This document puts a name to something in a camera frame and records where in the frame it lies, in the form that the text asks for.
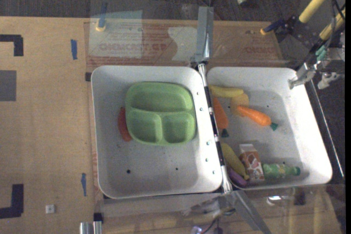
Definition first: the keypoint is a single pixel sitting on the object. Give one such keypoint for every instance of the white plastic tray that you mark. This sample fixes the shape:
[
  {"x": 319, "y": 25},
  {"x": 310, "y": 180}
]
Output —
[
  {"x": 296, "y": 139},
  {"x": 153, "y": 167}
]

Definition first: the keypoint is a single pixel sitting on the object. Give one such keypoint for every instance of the yellow banana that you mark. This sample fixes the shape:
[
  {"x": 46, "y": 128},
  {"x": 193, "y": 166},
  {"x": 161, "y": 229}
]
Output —
[
  {"x": 233, "y": 159},
  {"x": 225, "y": 91}
]

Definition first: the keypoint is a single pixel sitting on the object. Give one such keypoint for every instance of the orange sausage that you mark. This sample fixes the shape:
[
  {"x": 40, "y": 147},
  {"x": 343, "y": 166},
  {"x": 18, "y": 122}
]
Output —
[{"x": 122, "y": 126}]

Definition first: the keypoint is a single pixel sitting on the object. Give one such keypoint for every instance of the orange carrot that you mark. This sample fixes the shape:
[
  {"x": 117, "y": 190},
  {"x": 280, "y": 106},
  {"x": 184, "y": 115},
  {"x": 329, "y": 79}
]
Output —
[
  {"x": 255, "y": 115},
  {"x": 220, "y": 115}
]

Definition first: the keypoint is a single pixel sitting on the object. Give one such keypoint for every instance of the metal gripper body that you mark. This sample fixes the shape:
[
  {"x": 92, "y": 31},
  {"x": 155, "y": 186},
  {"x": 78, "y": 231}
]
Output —
[{"x": 334, "y": 61}]

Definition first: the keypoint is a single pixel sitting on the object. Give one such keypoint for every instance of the purple eggplant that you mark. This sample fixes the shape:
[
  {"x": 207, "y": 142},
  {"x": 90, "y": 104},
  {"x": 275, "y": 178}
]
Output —
[{"x": 237, "y": 178}]

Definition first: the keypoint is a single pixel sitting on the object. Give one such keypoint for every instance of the green divided plate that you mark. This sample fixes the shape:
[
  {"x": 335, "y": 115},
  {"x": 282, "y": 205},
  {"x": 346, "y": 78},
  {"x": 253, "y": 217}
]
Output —
[{"x": 159, "y": 98}]

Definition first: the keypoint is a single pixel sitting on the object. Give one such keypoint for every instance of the green bottle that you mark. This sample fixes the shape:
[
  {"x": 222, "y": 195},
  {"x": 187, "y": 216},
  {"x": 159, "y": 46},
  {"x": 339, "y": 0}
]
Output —
[{"x": 279, "y": 171}]

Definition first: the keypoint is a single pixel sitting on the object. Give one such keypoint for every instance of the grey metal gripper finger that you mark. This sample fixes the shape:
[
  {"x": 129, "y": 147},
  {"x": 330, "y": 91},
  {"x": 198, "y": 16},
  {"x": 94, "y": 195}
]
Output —
[
  {"x": 303, "y": 74},
  {"x": 327, "y": 78}
]

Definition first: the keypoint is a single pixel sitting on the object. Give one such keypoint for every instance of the brown and white carton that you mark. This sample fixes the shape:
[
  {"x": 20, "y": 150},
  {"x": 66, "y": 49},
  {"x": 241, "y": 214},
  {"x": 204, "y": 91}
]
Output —
[{"x": 251, "y": 163}]

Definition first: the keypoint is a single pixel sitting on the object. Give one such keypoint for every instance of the brown cardboard board red print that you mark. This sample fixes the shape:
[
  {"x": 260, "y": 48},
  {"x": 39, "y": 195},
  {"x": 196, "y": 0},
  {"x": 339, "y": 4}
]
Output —
[{"x": 233, "y": 46}]

